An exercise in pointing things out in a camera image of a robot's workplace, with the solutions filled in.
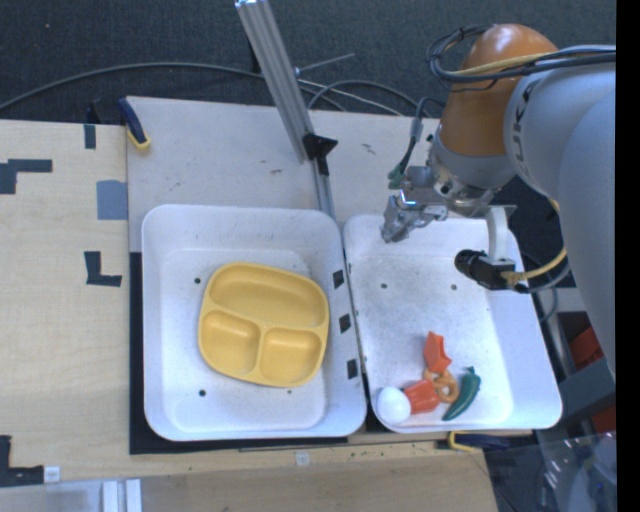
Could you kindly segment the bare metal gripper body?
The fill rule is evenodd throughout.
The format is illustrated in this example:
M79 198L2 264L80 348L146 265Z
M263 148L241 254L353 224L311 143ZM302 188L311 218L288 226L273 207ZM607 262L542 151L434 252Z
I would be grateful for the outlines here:
M475 218L486 214L494 196L494 190L469 185L446 168L411 166L400 181L397 206L438 220L449 214Z

